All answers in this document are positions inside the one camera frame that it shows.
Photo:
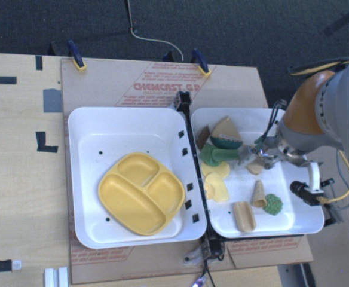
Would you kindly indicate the brown biscuit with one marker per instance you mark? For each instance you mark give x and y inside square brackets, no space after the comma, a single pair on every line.
[203,137]

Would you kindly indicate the tan bread piece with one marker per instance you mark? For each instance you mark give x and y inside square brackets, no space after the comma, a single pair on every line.
[255,169]

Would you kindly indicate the yellow divided plate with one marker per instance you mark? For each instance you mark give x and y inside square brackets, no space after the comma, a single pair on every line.
[132,193]

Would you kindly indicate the dark green watermelon slice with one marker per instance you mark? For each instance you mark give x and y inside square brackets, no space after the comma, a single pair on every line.
[225,143]

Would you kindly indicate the white plastic tray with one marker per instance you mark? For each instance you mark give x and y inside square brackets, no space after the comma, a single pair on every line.
[102,130]
[282,187]

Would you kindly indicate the yellow pizza slice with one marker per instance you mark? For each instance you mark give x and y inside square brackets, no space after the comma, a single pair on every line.
[226,127]

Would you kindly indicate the black cylinder on white bracket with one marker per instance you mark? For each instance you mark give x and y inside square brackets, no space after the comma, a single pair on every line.
[307,191]

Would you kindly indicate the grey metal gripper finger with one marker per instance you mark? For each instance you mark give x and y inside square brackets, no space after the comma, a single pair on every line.
[269,163]
[246,157]

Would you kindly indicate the thin black rod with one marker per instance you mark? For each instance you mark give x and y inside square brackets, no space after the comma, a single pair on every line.
[196,160]

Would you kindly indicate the yellow crisp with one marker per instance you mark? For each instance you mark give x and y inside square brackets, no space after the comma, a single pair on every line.
[213,169]
[219,188]
[208,191]

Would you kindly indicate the brown cardboard board red print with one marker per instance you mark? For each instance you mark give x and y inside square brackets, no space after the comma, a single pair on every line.
[126,82]

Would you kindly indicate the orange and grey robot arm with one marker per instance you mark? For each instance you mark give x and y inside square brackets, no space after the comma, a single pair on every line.
[312,112]

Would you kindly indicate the tan ice cream cone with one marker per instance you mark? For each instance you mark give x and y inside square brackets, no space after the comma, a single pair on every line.
[258,196]

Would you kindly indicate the tan hot dog bun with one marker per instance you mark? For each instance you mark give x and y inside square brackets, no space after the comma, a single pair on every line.
[244,217]

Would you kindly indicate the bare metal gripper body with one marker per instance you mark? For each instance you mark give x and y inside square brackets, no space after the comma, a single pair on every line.
[271,148]

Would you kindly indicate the green broccoli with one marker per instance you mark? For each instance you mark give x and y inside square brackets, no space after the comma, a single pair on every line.
[214,155]

